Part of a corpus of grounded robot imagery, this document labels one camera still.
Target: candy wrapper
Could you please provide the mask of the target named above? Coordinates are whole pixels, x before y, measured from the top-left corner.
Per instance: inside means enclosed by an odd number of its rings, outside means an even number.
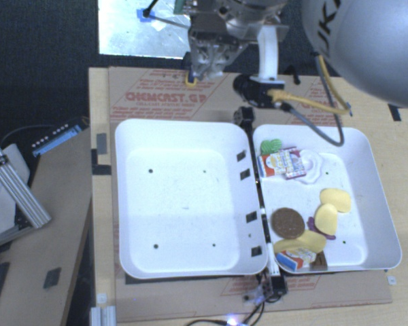
[[[304,266],[308,266],[315,259],[316,254],[313,251],[304,248],[282,251],[277,254],[278,263],[289,268],[293,272],[296,272]]]
[[[285,175],[286,179],[293,179],[307,174],[299,150],[295,147],[259,156],[258,165],[260,166],[262,177]]]

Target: chocolate cookie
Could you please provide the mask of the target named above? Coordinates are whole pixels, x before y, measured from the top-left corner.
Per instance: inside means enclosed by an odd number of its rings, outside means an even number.
[[[302,216],[293,209],[280,208],[272,214],[272,229],[285,239],[298,238],[305,230]]]

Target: cardboard sheet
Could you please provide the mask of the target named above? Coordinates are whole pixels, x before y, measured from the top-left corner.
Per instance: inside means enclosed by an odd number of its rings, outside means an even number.
[[[233,91],[236,74],[225,74],[214,81],[184,85],[184,71],[165,69],[109,69],[110,129],[112,156],[112,195],[118,322],[174,319],[250,312],[254,306],[243,296],[257,287],[255,276],[135,280],[127,277],[118,259],[118,202],[114,131],[122,120],[138,117],[164,120],[232,120],[240,106],[247,106]],[[296,86],[290,76],[286,90],[326,103],[326,94],[317,77],[301,77]],[[334,125],[334,117],[307,105],[294,104],[313,123]],[[255,126],[301,124],[291,115],[272,109],[255,110]],[[344,272],[291,276],[288,294],[267,306],[272,310],[295,310],[383,304],[392,301],[383,271]]]

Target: yellow cable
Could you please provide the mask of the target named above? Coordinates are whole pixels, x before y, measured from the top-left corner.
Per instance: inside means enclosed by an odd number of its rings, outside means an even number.
[[[326,83],[328,84],[328,87],[329,87],[331,93],[339,101],[341,106],[343,106],[345,109],[347,109],[349,111],[349,107],[347,106],[346,102],[343,100],[343,98],[340,96],[340,94],[335,89],[333,81],[331,81],[331,77],[329,75],[328,68],[326,68],[324,57],[319,56],[319,63],[320,63],[320,68],[322,69],[322,72],[324,73]]]
[[[268,90],[267,95],[272,97],[272,103],[279,101],[297,101],[299,103],[307,104],[309,106],[315,107],[326,112],[336,113],[337,115],[343,115],[349,113],[349,109],[338,109],[336,107],[331,107],[318,103],[317,101],[312,101],[310,99],[304,98],[303,96],[297,96],[292,93],[286,92],[285,90]]]
[[[321,103],[318,103],[317,101],[312,101],[310,99],[304,98],[303,96],[297,96],[292,93],[286,92],[285,90],[276,90],[276,89],[271,89],[267,91],[267,95],[269,95],[272,98],[272,103],[277,103],[280,101],[297,101],[299,103],[307,104],[311,107],[315,107],[316,109],[323,110],[325,112],[331,112],[335,113],[337,115],[344,115],[346,113],[350,112],[350,108],[346,104],[346,102],[341,98],[340,94],[337,92],[335,89],[328,69],[326,68],[325,60],[323,59],[322,56],[319,56],[319,63],[320,63],[320,68],[322,69],[322,72],[324,74],[326,83],[328,84],[328,87],[331,91],[331,93],[335,96],[335,98],[339,101],[341,106],[343,106],[343,109],[339,109],[336,107],[331,107],[328,105],[323,105]]]

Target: wooden table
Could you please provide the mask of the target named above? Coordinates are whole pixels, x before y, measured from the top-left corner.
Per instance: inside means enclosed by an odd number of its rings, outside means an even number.
[[[90,174],[89,129],[41,157],[32,192],[52,220],[0,253],[10,264],[0,326],[66,325],[90,225]],[[58,281],[44,288],[49,271],[60,271]]]
[[[323,308],[265,313],[259,325],[408,325],[408,110],[401,109],[401,121],[395,122],[387,104],[367,96],[342,79],[334,79],[354,112],[343,124],[364,132],[371,143],[377,169],[396,231],[402,246],[401,264],[388,274],[396,279],[391,286],[392,304],[345,308]],[[90,70],[90,116],[92,148],[97,135],[107,133],[109,141],[109,85],[107,69]],[[98,163],[110,165],[109,148],[98,155]],[[95,289],[97,306],[115,305],[114,241],[112,228],[111,180],[95,175],[93,181],[93,225],[95,245]],[[186,319],[121,323],[134,326],[178,326]]]

